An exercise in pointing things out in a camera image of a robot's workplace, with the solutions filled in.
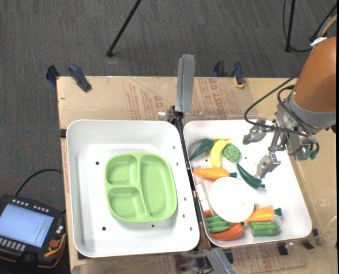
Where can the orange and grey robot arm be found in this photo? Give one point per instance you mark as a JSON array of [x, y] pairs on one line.
[[318, 78]]

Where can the green bean pods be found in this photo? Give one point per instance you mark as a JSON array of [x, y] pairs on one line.
[[216, 224], [265, 229]]

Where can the white bowl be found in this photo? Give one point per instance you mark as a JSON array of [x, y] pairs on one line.
[[232, 200]]

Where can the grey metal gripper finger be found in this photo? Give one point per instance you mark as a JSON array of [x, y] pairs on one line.
[[267, 163], [255, 133]]

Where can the yellow banana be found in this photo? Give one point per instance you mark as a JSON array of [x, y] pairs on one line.
[[216, 153]]

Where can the green divided plate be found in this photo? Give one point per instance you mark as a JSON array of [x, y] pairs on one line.
[[155, 187]]

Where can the white plastic tray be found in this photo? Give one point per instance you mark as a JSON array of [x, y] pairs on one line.
[[286, 198], [86, 181]]

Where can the dark green cucumber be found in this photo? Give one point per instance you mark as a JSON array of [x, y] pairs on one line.
[[249, 178], [200, 148]]

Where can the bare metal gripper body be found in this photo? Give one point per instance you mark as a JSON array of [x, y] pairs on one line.
[[298, 141]]

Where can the brown cardboard board red print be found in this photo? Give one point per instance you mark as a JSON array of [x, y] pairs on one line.
[[106, 101]]

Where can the orange pepper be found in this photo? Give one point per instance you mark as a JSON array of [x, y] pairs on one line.
[[229, 233]]

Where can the orange carrot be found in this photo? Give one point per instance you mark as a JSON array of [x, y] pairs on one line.
[[262, 214], [212, 173]]

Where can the green grapes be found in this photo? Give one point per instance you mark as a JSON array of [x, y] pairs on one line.
[[232, 153]]

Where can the black stand leg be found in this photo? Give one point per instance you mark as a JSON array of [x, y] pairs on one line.
[[290, 19], [126, 23]]

